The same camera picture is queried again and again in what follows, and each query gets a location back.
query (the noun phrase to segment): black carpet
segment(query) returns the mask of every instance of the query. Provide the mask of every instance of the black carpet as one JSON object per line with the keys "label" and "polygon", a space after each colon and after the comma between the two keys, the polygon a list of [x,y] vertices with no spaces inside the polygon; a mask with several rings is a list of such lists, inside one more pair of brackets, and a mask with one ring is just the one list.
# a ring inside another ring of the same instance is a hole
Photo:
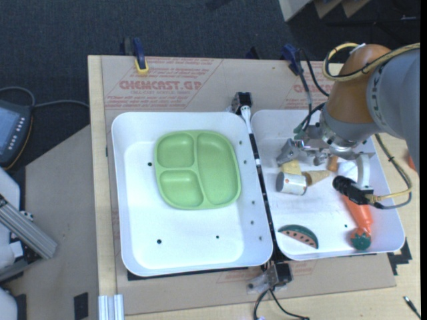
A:
{"label": "black carpet", "polygon": [[[278,0],[0,0],[0,88],[29,89],[37,103],[88,103],[87,56],[119,54],[124,37],[139,37],[146,55],[174,57],[244,58],[255,47],[279,59],[286,43],[311,60],[345,41],[393,49],[420,41],[420,21],[403,16],[420,18],[420,0],[371,0],[351,18],[339,6],[323,19],[310,3],[287,23]],[[18,91],[0,99],[29,102]],[[37,108],[12,170],[88,124],[81,105]]]}

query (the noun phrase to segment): electronic device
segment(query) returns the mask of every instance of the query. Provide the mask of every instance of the electronic device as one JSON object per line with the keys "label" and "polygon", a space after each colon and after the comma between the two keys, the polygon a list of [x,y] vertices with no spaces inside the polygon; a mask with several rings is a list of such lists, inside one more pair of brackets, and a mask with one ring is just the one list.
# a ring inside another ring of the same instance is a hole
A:
{"label": "electronic device", "polygon": [[31,130],[31,110],[0,100],[0,167],[8,168],[21,154]]}

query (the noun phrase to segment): toy carrot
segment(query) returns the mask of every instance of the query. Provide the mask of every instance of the toy carrot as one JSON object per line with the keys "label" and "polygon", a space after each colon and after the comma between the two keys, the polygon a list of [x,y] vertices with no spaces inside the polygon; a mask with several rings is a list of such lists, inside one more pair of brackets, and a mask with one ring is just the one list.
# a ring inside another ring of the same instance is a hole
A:
{"label": "toy carrot", "polygon": [[372,214],[369,205],[359,205],[343,195],[344,201],[358,227],[350,235],[353,246],[357,250],[365,250],[371,245]]}

